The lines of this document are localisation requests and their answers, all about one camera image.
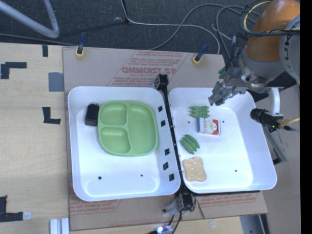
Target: table surface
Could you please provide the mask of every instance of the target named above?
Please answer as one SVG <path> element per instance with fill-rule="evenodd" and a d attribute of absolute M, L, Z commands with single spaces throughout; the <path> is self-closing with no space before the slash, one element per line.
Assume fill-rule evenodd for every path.
<path fill-rule="evenodd" d="M 48 73 L 63 73 L 62 46 L 0 43 L 0 63 L 27 62 L 0 79 L 0 196 L 8 213 L 30 212 L 31 219 L 0 223 L 0 233 L 49 233 L 49 220 L 69 217 L 64 92 L 49 92 Z M 43 124 L 42 107 L 51 107 L 58 124 Z M 242 234 L 239 217 L 181 221 L 177 233 Z M 156 224 L 71 233 L 146 234 Z"/>

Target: white tray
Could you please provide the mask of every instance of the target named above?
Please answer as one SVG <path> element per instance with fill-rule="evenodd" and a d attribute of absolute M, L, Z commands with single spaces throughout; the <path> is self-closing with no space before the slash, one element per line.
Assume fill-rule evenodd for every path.
<path fill-rule="evenodd" d="M 224 193 L 268 190 L 276 184 L 276 173 L 262 126 L 250 117 L 255 108 L 249 93 L 236 95 L 220 106 L 210 106 L 212 88 L 175 88 L 169 93 L 177 148 L 185 185 L 194 193 Z M 209 118 L 221 123 L 221 135 L 197 132 L 191 106 L 210 106 Z M 199 142 L 194 155 L 180 144 L 190 134 Z M 182 162 L 199 156 L 203 159 L 207 179 L 189 182 Z"/>
<path fill-rule="evenodd" d="M 145 156 L 116 156 L 103 150 L 98 128 L 85 125 L 87 106 L 111 100 L 149 105 L 158 127 L 158 146 Z M 171 195 L 180 187 L 176 156 L 161 93 L 153 88 L 76 87 L 68 95 L 73 187 L 85 201 Z"/>

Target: cardboard sheet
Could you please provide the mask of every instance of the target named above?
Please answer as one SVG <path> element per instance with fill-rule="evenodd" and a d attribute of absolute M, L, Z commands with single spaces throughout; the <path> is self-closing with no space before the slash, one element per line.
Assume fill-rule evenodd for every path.
<path fill-rule="evenodd" d="M 71 230 L 114 226 L 168 223 L 161 207 L 171 203 L 174 195 L 85 202 L 72 186 L 67 96 L 78 86 L 153 87 L 157 74 L 167 74 L 168 90 L 175 87 L 214 87 L 218 71 L 224 66 L 221 55 L 203 55 L 199 65 L 192 63 L 195 53 L 85 48 L 84 56 L 75 56 L 75 47 L 64 47 L 64 91 L 66 141 L 69 174 L 69 208 Z M 261 192 L 198 196 L 193 212 L 182 220 L 262 214 L 267 212 Z"/>

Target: green plate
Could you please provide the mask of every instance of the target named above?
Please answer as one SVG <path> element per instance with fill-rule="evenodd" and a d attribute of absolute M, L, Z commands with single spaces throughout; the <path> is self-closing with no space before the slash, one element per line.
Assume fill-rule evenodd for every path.
<path fill-rule="evenodd" d="M 98 136 L 103 149 L 114 155 L 142 156 L 158 145 L 156 119 L 150 106 L 114 100 L 101 105 Z"/>

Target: white tube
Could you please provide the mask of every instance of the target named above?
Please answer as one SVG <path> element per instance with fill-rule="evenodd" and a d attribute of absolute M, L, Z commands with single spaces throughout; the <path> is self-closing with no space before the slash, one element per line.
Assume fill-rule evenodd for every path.
<path fill-rule="evenodd" d="M 50 38 L 57 38 L 59 36 L 59 25 L 54 15 L 53 8 L 49 0 L 43 0 L 43 1 L 44 1 L 44 5 L 47 9 L 47 12 L 48 12 L 51 24 L 52 24 L 52 30 L 30 19 L 29 17 L 25 16 L 23 13 L 17 11 L 16 9 L 12 8 L 11 6 L 7 5 L 6 3 L 2 1 L 0 1 L 0 11 L 4 12 L 5 14 L 23 23 L 24 25 L 32 28 L 33 30 L 39 32 L 42 35 L 45 35 Z"/>

